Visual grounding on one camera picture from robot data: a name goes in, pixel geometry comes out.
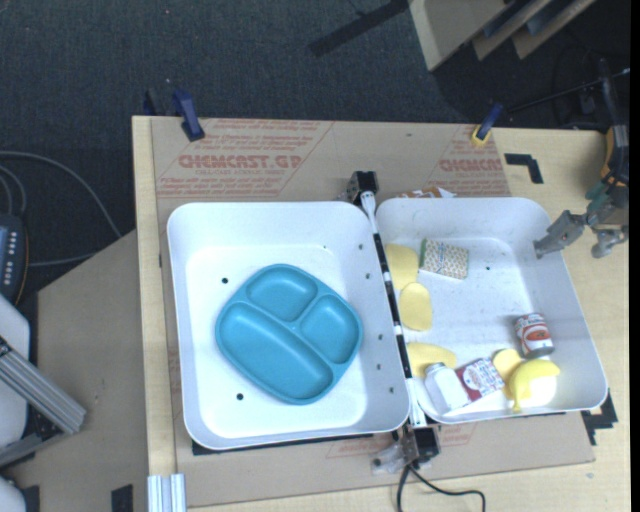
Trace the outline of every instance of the black device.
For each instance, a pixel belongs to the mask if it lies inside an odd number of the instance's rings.
[[[22,221],[0,214],[0,293],[17,302],[27,268],[27,235]]]

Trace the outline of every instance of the black floor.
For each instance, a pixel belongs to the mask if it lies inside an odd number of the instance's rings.
[[[134,228],[131,116],[145,91],[188,90],[202,117],[476,123],[630,66],[630,0],[599,0],[534,54],[510,41],[479,62],[461,48],[426,68],[404,0],[0,0],[0,172],[13,213],[26,193],[32,266],[24,296]],[[616,80],[628,119],[629,84]],[[575,93],[498,126],[604,129]],[[62,163],[18,158],[31,153]],[[0,181],[0,212],[9,208]]]

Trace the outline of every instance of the table surface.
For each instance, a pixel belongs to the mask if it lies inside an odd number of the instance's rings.
[[[162,276],[158,267],[159,233],[153,168],[153,118],[132,120],[137,202],[137,233],[146,392],[149,471],[176,472],[170,381],[164,327]],[[366,123],[362,123],[363,136]],[[597,132],[494,129],[504,153],[534,155],[544,169],[544,185],[533,185],[526,171],[504,166],[513,196],[538,202],[555,219],[565,209],[582,213],[584,194],[604,162],[604,138]],[[585,319],[596,343],[618,415],[613,429],[598,430],[595,461],[587,464],[500,473],[439,481],[447,490],[477,489],[487,510],[582,511],[631,510],[629,419],[629,244],[602,259],[591,257],[595,237],[588,231],[565,249]],[[395,510],[396,486],[328,492],[259,502],[190,509],[204,511]],[[403,495],[405,510],[480,510],[478,496],[434,493],[410,477]]]

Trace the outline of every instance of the yellow fruit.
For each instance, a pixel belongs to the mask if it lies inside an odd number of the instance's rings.
[[[418,277],[418,253],[410,247],[387,244],[384,252],[391,273],[391,281],[396,290],[402,290]]]
[[[498,352],[496,352],[493,356],[491,362],[493,363],[493,366],[496,367],[496,370],[498,370],[498,373],[500,374],[500,377],[502,377],[502,380],[505,383],[508,383],[509,379],[511,378],[511,374],[522,363],[522,357],[516,349],[505,348],[502,350],[498,350]],[[505,386],[504,388],[502,388],[502,391],[507,398],[513,399],[511,391],[509,390],[509,386]]]
[[[513,396],[513,410],[520,412],[520,401],[531,396],[531,381],[560,374],[560,368],[548,359],[531,359],[520,364],[511,374],[509,391]]]
[[[409,329],[428,331],[433,324],[431,295],[420,283],[410,283],[400,292],[400,321]]]
[[[411,363],[411,373],[414,377],[424,377],[427,366],[434,363],[444,363],[449,368],[455,368],[456,355],[439,345],[414,341],[407,343],[407,354]]]

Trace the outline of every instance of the blue plate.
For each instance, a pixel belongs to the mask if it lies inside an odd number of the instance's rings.
[[[225,304],[218,347],[247,378],[297,405],[326,395],[353,362],[362,323],[334,290],[298,267],[271,265]]]

